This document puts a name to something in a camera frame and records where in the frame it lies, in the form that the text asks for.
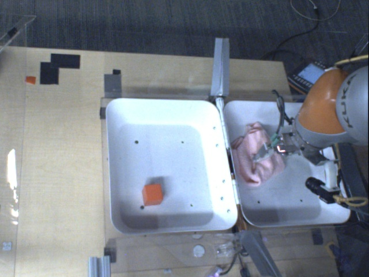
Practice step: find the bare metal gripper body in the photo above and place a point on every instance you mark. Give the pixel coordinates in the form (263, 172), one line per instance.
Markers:
(288, 144)

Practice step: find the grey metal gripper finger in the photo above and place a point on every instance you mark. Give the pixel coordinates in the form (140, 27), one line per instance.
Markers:
(261, 157)
(266, 148)

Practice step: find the pink cloth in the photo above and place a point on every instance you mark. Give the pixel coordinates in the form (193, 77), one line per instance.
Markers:
(248, 157)

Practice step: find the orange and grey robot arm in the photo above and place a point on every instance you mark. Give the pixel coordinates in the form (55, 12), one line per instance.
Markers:
(323, 108)

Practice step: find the white plastic tray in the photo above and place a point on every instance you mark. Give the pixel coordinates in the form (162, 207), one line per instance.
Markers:
(288, 195)
(173, 166)

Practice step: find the orange cube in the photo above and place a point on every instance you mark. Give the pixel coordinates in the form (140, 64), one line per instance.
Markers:
(152, 195)

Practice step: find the black cylinder on white bracket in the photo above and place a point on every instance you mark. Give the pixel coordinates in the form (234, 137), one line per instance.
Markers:
(318, 187)

